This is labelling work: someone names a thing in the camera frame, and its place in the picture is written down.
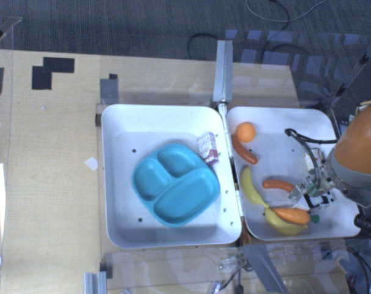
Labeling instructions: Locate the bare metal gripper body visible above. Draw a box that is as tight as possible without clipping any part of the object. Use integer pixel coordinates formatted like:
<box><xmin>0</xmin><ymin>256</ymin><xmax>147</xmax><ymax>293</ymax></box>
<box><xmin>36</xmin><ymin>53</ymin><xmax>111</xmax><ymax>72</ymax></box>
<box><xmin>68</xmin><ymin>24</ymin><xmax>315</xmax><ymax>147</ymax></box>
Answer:
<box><xmin>299</xmin><ymin>164</ymin><xmax>335</xmax><ymax>198</ymax></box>

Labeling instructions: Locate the orange toy sausage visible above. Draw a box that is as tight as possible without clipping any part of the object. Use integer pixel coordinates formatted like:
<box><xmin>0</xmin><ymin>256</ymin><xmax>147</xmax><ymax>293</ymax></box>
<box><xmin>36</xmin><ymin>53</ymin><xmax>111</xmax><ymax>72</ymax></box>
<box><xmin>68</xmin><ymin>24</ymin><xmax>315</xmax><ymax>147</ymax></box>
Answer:
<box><xmin>231</xmin><ymin>134</ymin><xmax>259</xmax><ymax>165</ymax></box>
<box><xmin>261</xmin><ymin>179</ymin><xmax>296</xmax><ymax>194</ymax></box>

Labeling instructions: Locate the orange carrot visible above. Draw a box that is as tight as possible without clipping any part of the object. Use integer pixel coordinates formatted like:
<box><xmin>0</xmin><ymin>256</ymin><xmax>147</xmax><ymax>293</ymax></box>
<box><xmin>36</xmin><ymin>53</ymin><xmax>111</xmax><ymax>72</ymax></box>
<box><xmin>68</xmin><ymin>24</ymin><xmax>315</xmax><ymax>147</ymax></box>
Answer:
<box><xmin>271</xmin><ymin>206</ymin><xmax>321</xmax><ymax>225</ymax></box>

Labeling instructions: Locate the yellow banana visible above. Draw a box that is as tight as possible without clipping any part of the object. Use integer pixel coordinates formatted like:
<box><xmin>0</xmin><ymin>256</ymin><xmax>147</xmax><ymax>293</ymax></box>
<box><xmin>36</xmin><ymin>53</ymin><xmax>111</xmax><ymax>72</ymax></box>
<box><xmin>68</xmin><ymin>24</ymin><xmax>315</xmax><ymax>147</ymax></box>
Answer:
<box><xmin>239</xmin><ymin>165</ymin><xmax>270</xmax><ymax>209</ymax></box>
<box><xmin>263</xmin><ymin>207</ymin><xmax>309</xmax><ymax>236</ymax></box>

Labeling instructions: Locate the white plastic tray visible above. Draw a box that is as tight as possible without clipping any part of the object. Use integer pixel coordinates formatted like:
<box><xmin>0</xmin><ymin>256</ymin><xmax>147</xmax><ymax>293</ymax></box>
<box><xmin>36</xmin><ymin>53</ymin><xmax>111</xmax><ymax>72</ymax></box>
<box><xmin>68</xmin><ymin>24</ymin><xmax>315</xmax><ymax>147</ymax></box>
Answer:
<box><xmin>226</xmin><ymin>106</ymin><xmax>362</xmax><ymax>242</ymax></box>
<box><xmin>100</xmin><ymin>104</ymin><xmax>243</xmax><ymax>251</ymax></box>

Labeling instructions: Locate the orange toy fruit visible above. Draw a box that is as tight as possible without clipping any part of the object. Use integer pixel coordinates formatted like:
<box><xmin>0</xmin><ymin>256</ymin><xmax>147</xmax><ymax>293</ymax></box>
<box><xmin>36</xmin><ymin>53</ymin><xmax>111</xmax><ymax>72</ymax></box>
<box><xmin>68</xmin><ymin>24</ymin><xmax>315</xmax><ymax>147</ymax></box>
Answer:
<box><xmin>236</xmin><ymin>121</ymin><xmax>257</xmax><ymax>143</ymax></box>

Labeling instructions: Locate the pink and white carton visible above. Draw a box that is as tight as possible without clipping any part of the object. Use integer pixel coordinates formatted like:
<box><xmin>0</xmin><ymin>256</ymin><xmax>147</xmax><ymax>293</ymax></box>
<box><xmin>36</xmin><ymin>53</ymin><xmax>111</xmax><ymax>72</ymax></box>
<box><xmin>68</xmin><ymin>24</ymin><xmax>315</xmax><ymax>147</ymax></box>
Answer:
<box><xmin>197</xmin><ymin>132</ymin><xmax>220</xmax><ymax>166</ymax></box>

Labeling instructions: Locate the blue divided plate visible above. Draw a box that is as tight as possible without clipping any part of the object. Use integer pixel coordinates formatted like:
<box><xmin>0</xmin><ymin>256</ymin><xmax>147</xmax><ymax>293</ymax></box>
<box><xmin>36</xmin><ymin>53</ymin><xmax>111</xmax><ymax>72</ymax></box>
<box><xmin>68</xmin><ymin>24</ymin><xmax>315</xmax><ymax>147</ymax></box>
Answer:
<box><xmin>131</xmin><ymin>142</ymin><xmax>221</xmax><ymax>228</ymax></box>

